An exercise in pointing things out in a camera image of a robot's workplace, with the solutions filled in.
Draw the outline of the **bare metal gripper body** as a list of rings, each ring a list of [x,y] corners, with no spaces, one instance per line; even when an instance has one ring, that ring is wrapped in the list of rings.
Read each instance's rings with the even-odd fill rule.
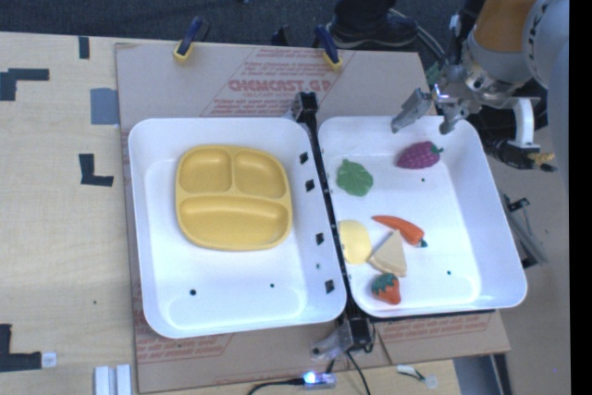
[[[472,62],[445,64],[434,83],[433,96],[442,107],[478,112],[483,105],[503,108],[525,81],[499,80]]]

